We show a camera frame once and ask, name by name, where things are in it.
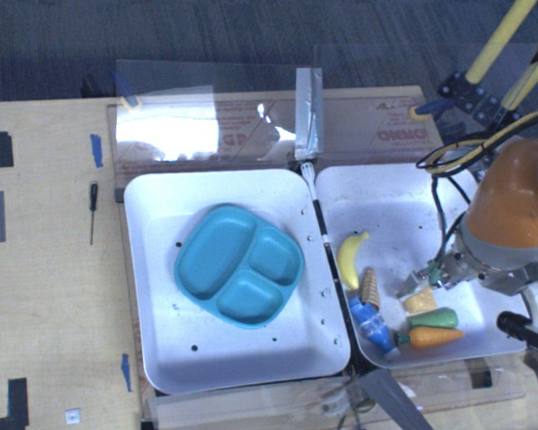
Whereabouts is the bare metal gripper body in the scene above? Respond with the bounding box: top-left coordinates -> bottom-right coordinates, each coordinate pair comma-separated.
421,242 -> 531,303

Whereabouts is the yellow cheese wedge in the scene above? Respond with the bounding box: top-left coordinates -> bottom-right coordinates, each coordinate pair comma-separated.
401,286 -> 439,316

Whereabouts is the tan waffle cone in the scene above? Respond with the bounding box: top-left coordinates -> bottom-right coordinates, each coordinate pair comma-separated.
358,267 -> 382,313

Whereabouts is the green cucumber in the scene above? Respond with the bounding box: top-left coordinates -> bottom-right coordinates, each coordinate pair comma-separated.
406,306 -> 461,333

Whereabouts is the blue plastic bottle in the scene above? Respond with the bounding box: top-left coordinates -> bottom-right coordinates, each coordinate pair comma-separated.
347,293 -> 401,361

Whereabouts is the orange carrot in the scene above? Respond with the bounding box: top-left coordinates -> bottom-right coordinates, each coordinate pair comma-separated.
391,323 -> 466,352

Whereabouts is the yellow banana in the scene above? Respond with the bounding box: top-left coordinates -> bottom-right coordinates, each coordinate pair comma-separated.
335,230 -> 375,292

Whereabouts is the white plastic tray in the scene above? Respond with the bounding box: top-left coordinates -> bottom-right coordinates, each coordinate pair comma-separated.
313,153 -> 534,374
121,161 -> 355,397

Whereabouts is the brown cardboard board, red print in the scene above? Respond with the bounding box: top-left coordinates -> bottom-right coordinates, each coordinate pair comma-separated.
106,76 -> 528,430

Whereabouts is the blue divided plate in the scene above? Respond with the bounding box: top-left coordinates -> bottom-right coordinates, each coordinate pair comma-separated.
170,200 -> 309,335

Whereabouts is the black screwdriver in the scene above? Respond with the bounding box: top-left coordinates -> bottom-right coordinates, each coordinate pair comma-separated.
85,181 -> 103,247

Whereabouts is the black cylinder on white bracket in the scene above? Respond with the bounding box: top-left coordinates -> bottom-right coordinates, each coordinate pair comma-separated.
494,280 -> 538,358

